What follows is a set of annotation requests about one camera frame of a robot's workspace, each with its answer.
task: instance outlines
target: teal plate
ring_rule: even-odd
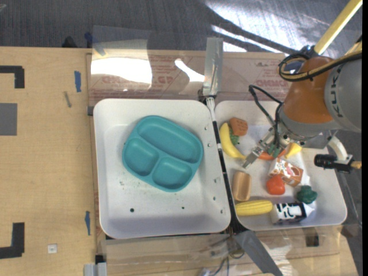
[[[187,186],[202,157],[197,136],[160,116],[141,119],[122,150],[122,162],[131,174],[167,192]]]

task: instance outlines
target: tomato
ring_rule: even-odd
[[[274,196],[281,196],[285,193],[285,183],[280,174],[274,175],[266,182],[267,192]]]

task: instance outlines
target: dark gray floor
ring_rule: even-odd
[[[0,0],[0,45],[61,47],[71,36],[86,47],[94,26],[156,33],[222,36],[228,50],[292,53],[314,45],[349,0]],[[358,10],[325,55],[342,56],[362,34]],[[162,40],[160,46],[171,47]],[[195,49],[196,46],[185,46]],[[361,134],[339,132],[348,152],[362,159]],[[348,237],[362,275],[362,172],[340,175],[347,197]]]

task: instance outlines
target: gray square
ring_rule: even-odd
[[[0,135],[17,135],[17,103],[0,103]]]

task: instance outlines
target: light wood surface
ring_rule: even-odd
[[[90,52],[0,47],[0,65],[25,69],[25,89],[14,89],[12,74],[0,74],[0,103],[18,104],[17,136],[0,136],[0,247],[11,245],[13,223],[25,223],[25,252],[0,259],[0,275],[83,275],[83,265],[94,262],[92,123],[86,113]],[[74,71],[81,73],[81,92],[76,91]],[[48,253],[49,244],[57,244],[57,253]],[[337,246],[339,251],[331,255],[306,254],[277,263],[285,275],[358,275],[346,238],[339,236]],[[252,263],[233,265],[230,271],[261,274]],[[198,270],[165,275],[194,272]]]

